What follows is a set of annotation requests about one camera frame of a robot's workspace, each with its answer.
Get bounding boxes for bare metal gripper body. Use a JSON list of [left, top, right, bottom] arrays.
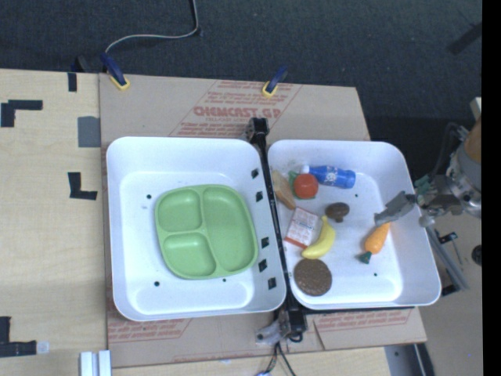
[[421, 175, 483, 219]]

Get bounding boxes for orange carrot green stem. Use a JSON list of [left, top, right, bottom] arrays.
[[358, 221, 391, 265]]

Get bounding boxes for brown mushroom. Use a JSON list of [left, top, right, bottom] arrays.
[[324, 201, 351, 224]]

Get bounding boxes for white plastic tray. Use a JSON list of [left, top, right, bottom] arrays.
[[266, 139, 443, 312], [105, 136, 288, 323]]

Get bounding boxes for blue bottle white cap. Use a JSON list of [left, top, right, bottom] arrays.
[[300, 164, 357, 190]]

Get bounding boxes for yellow banana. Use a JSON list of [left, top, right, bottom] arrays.
[[301, 215, 337, 261]]

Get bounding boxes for white and orange packet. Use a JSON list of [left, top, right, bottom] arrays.
[[283, 206, 321, 250]]

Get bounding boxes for red tomato green leaves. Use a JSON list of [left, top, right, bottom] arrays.
[[288, 170, 319, 201]]

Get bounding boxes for brown round biscuit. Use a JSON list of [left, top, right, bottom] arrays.
[[293, 258, 333, 298]]

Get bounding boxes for tan bread slice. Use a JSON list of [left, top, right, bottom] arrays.
[[271, 169, 297, 211]]

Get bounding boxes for thin black and white rod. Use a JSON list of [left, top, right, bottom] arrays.
[[254, 141, 299, 343]]

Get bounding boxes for green divided plate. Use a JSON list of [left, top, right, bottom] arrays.
[[153, 183, 260, 280]]

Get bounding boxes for brown cardboard board red print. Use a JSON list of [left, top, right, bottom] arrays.
[[98, 72, 428, 369]]

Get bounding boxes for black block with thin wires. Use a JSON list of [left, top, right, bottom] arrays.
[[287, 309, 308, 334], [245, 117, 271, 145]]

